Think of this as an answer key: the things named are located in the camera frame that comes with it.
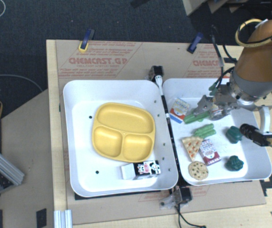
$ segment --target yellow divided plate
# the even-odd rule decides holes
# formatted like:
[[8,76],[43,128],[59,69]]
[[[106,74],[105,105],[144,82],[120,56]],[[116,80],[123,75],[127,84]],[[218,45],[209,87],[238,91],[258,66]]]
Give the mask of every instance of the yellow divided plate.
[[152,153],[155,122],[139,107],[106,103],[95,115],[92,143],[102,156],[118,161],[143,162]]

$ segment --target green toy vegetable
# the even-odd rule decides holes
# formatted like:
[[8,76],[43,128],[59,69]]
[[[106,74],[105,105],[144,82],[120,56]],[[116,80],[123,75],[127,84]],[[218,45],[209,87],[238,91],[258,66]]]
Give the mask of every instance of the green toy vegetable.
[[226,163],[226,167],[230,171],[239,171],[243,168],[244,162],[239,159],[236,155],[233,155],[229,158]]

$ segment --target toy pizza slice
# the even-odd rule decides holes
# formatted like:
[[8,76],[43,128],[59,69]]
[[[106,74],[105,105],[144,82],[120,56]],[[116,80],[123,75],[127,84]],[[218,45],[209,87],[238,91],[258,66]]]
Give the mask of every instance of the toy pizza slice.
[[186,137],[182,139],[185,149],[191,159],[191,161],[195,160],[195,157],[201,147],[203,139],[200,137]]

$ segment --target table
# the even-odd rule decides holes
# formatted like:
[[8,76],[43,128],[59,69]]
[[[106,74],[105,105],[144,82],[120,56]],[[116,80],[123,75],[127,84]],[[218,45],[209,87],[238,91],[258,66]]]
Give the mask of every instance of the table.
[[[238,58],[240,47],[228,47],[233,56]],[[68,208],[66,197],[66,184],[64,177],[64,161],[62,148],[61,117],[59,113],[59,87],[57,71],[57,49],[55,40],[47,40],[48,79],[49,79],[49,114],[52,151],[54,210]],[[264,103],[272,105],[272,97],[268,96]],[[272,148],[268,148],[272,162]],[[186,219],[194,224],[205,224],[212,228],[235,227],[272,227],[272,189],[267,190],[266,204],[251,207],[219,209],[185,214]],[[98,222],[91,224],[74,225],[77,228],[86,227],[178,227],[176,214],[135,218],[119,221]]]

